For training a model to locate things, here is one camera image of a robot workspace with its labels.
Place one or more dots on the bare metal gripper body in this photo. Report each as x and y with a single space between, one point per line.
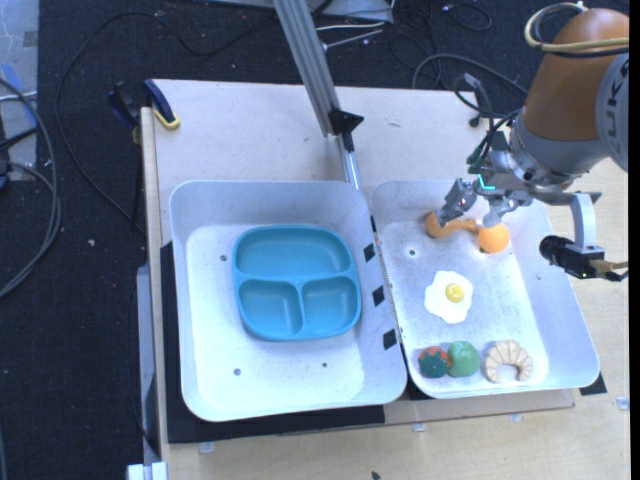
510 180

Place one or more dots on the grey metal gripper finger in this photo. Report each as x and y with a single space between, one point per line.
452 203
496 211

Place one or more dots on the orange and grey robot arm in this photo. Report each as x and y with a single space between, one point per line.
565 93

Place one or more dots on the orange ball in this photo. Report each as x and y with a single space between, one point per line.
494 240

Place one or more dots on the white plastic tray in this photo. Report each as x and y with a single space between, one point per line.
280 383
505 278

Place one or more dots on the thin black and white rod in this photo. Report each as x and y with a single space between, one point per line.
372 228

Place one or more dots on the white toy fried egg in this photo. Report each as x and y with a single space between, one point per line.
449 297

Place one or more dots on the beige toy croissant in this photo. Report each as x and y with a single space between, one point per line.
507 359

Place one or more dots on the green toy apple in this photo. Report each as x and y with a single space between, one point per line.
463 359

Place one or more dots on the red toy strawberry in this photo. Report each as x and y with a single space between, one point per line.
433 362

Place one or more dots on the blue divided plate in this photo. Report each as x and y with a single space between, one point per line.
295 283

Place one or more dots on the pale wood board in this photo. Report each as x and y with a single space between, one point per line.
240 133

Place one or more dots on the black cylinder on white bracket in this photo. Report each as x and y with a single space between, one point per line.
575 238

